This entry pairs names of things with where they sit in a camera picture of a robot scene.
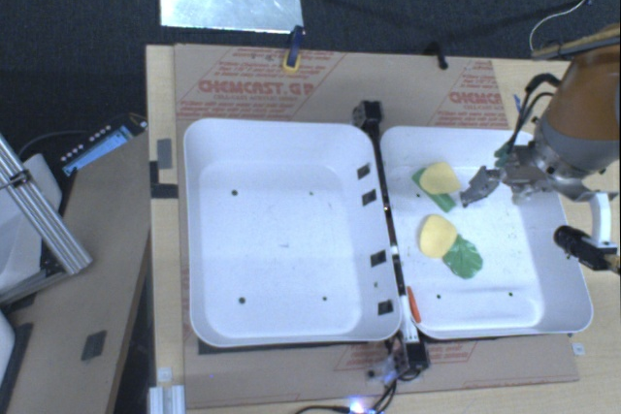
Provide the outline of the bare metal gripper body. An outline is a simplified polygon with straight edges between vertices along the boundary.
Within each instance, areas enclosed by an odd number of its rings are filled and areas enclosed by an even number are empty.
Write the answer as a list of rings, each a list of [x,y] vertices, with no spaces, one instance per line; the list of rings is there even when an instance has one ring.
[[[588,201],[595,193],[583,179],[604,168],[603,143],[508,143],[498,150],[498,169],[509,187],[542,181],[545,192],[555,191],[572,201]]]

